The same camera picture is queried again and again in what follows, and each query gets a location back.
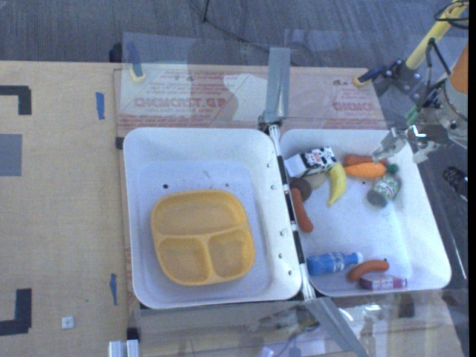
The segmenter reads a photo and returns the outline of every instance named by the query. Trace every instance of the yellow banana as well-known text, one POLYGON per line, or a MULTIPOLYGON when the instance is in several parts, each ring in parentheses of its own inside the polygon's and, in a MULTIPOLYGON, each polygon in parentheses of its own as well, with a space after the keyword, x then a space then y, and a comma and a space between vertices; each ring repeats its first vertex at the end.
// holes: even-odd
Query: yellow banana
POLYGON ((347 175, 341 163, 335 163, 329 170, 330 177, 330 198, 327 206, 332 206, 340 196, 345 192, 347 186, 347 175))

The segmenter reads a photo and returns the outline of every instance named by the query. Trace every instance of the white tray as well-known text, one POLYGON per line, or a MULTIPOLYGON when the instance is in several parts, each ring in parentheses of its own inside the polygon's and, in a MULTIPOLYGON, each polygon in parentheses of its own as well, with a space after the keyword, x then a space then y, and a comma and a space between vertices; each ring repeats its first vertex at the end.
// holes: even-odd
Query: white tray
POLYGON ((140 128, 123 144, 132 283, 153 309, 246 301, 285 300, 296 295, 301 275, 279 167, 271 139, 253 129, 140 128), (150 211, 170 193, 223 189, 243 203, 256 248, 244 277, 209 286, 180 286, 158 263, 150 211))
MULTIPOLYGON (((292 129, 283 134, 280 147, 286 159, 331 146, 342 162, 347 153, 370 155, 386 134, 381 130, 292 129)), ((347 178, 345 194, 330 208, 328 179, 312 192, 304 206, 315 229, 300 233, 304 257, 360 251, 365 260, 387 258, 387 274, 406 278, 407 290, 441 289, 451 279, 451 267, 410 147, 389 161, 398 164, 402 187, 383 209, 365 199, 372 179, 347 178)), ((348 271, 310 277, 311 283, 331 297, 368 295, 368 290, 346 280, 348 271)))

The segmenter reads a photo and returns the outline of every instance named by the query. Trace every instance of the yellow divided plate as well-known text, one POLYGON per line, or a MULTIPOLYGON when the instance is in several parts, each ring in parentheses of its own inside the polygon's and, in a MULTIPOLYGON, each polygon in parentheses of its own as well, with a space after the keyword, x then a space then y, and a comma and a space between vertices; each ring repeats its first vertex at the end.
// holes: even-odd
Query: yellow divided plate
POLYGON ((189 190, 159 199, 152 238, 164 273, 177 284, 202 286, 237 279, 255 250, 245 208, 225 190, 189 190))

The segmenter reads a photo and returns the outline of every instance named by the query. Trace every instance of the gray floor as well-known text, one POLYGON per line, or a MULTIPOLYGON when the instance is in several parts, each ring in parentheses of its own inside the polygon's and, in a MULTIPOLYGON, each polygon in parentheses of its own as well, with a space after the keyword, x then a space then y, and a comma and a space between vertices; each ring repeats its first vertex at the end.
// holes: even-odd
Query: gray floor
MULTIPOLYGON (((294 65, 375 68, 406 58, 450 1, 210 0, 202 22, 204 0, 0 0, 0 60, 108 62, 109 50, 125 36, 159 35, 264 44, 254 49, 264 57, 246 62, 266 63, 267 45, 289 45, 296 49, 294 65)), ((467 40, 468 31, 457 28, 440 40, 449 65, 467 40)), ((232 47, 209 46, 202 56, 242 62, 232 47)), ((434 64, 438 77, 443 69, 436 58, 434 64)), ((393 86, 380 98, 387 118, 397 123, 413 104, 393 86)), ((448 288, 467 289, 468 208, 442 179, 448 166, 467 173, 467 151, 456 144, 441 149, 420 170, 453 266, 448 288)), ((467 326, 460 325, 466 343, 467 326)))

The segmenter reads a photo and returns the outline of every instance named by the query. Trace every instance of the blue bottle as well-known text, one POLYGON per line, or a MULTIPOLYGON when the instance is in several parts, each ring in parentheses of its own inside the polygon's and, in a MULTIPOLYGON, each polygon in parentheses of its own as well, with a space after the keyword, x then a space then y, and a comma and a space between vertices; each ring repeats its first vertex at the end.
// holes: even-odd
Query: blue bottle
POLYGON ((306 263, 309 274, 314 276, 342 271, 348 265, 357 265, 362 263, 363 260, 361 253, 325 253, 307 257, 306 263))

